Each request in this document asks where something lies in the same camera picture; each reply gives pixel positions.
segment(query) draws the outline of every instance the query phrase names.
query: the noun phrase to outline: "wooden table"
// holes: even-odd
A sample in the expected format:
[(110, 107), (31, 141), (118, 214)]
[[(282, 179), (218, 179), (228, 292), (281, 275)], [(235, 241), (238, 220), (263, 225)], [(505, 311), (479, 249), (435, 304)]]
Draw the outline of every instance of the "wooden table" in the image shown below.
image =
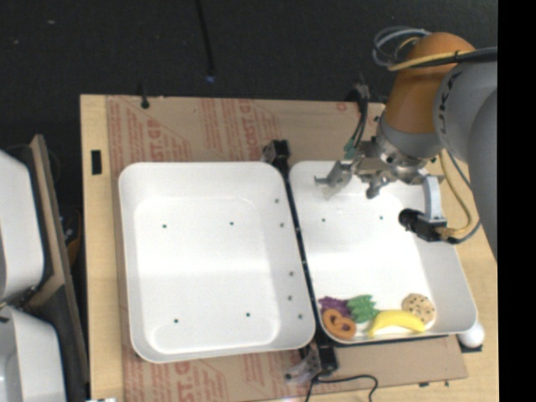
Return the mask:
[[(121, 334), (115, 264), (109, 139), (105, 95), (83, 95), (81, 137), (84, 177), (85, 253), (87, 261), (90, 391), (94, 399), (123, 394)], [(100, 168), (92, 161), (100, 151)], [(471, 197), (468, 189), (462, 194)], [(462, 224), (462, 213), (451, 193), (443, 193), (450, 223)], [(477, 304), (479, 320), (486, 330), (480, 353), (464, 354), (469, 377), (445, 383), (381, 388), (374, 402), (422, 400), (427, 402), (498, 400), (497, 263), (480, 230), (457, 247), (461, 264)], [(366, 400), (366, 390), (314, 396), (314, 401)]]

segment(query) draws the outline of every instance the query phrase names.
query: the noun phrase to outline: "pretzel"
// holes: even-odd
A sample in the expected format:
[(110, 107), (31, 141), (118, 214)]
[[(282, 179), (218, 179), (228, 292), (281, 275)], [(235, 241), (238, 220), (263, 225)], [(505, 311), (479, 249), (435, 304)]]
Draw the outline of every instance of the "pretzel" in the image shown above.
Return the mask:
[(339, 310), (327, 309), (322, 314), (322, 321), (327, 331), (337, 338), (352, 339), (355, 335), (355, 323), (351, 318), (344, 317)]

